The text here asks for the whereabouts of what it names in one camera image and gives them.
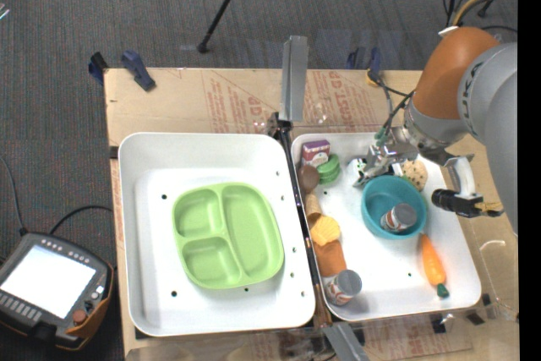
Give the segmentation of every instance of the gray floor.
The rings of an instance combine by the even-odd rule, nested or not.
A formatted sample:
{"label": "gray floor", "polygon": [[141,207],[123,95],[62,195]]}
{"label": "gray floor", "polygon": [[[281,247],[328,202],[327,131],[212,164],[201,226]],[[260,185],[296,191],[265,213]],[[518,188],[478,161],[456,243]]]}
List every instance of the gray floor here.
{"label": "gray floor", "polygon": [[[82,205],[112,203],[103,88],[88,74],[100,52],[111,67],[133,49],[148,67],[281,68],[283,42],[306,36],[309,68],[345,68],[360,47],[381,50],[383,69],[422,69],[445,27],[449,0],[232,0],[206,54],[203,40],[223,0],[0,0],[0,156],[9,164],[19,208],[31,231]],[[464,25],[497,26],[502,41],[517,41],[517,0],[497,0],[485,18]],[[7,173],[0,165],[0,255],[19,241]],[[59,236],[115,262],[107,211],[83,211]],[[86,349],[44,349],[0,329],[0,359],[119,360],[117,302]]]}

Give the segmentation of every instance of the white screen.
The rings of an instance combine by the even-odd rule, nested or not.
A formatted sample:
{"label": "white screen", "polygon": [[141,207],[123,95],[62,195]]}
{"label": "white screen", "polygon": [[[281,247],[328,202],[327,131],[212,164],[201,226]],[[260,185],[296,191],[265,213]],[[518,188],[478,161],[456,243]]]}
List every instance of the white screen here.
{"label": "white screen", "polygon": [[35,245],[0,286],[64,319],[96,270]]}

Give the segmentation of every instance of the green divided plate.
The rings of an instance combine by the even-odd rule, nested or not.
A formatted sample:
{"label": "green divided plate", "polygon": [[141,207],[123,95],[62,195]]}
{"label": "green divided plate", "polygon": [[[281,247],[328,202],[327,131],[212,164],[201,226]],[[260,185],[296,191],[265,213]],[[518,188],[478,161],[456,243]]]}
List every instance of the green divided plate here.
{"label": "green divided plate", "polygon": [[227,289],[262,282],[283,264],[271,206],[246,183],[217,183],[180,195],[172,224],[183,268],[199,286]]}

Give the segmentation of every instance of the orange carrot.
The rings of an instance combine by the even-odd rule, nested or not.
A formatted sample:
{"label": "orange carrot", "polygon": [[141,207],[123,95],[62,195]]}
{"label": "orange carrot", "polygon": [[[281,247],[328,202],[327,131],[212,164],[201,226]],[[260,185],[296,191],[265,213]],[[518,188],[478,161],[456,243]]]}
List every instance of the orange carrot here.
{"label": "orange carrot", "polygon": [[438,296],[440,298],[446,298],[449,296],[449,292],[444,286],[447,275],[445,269],[441,264],[440,257],[434,249],[434,245],[430,241],[430,238],[425,234],[421,234],[421,251],[423,255],[424,273],[429,279],[430,284],[437,287]]}

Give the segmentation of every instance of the cardboard surface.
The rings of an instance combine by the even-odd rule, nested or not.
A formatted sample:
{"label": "cardboard surface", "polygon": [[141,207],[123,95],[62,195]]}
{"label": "cardboard surface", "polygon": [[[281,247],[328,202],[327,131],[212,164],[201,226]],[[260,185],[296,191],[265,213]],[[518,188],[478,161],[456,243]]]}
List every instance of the cardboard surface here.
{"label": "cardboard surface", "polygon": [[[265,134],[267,121],[272,113],[280,110],[281,70],[278,69],[148,69],[156,81],[156,88],[149,92],[135,83],[127,69],[108,69],[104,73],[107,128],[113,149],[129,134],[141,131]],[[415,87],[419,76],[420,71],[383,72],[390,87],[406,93]],[[400,96],[393,94],[395,104],[400,100]],[[306,133],[376,131],[386,120],[387,110],[383,90],[368,84],[365,71],[309,70],[304,122],[295,124],[292,140]],[[400,119],[397,116],[394,124]],[[472,168],[477,190],[484,195],[485,201],[497,201],[484,146],[468,136],[448,151],[455,155],[475,155]],[[212,339],[208,336],[189,339],[137,337],[126,302],[117,163],[111,159],[123,344],[127,359],[156,359],[158,355],[162,356],[160,359],[172,361],[311,359],[303,358],[303,355],[295,358],[291,351],[285,353],[283,339],[277,338],[275,332],[257,336],[213,336]],[[448,175],[443,174],[451,186]],[[419,323],[423,318],[418,317],[400,318],[384,324],[368,323],[364,325],[365,350],[371,360],[519,359],[518,324],[514,321],[518,312],[518,248],[511,225],[505,214],[498,218],[463,218],[461,225],[487,295],[485,299],[492,303],[488,306],[480,304],[469,319],[468,315],[455,318],[451,321],[452,326],[447,321],[444,333],[434,333],[431,326]],[[310,340],[302,330],[298,332],[296,347],[303,347],[301,353],[318,359],[317,353],[310,355],[305,350],[310,347]],[[328,356],[329,353],[321,355],[320,359]]]}

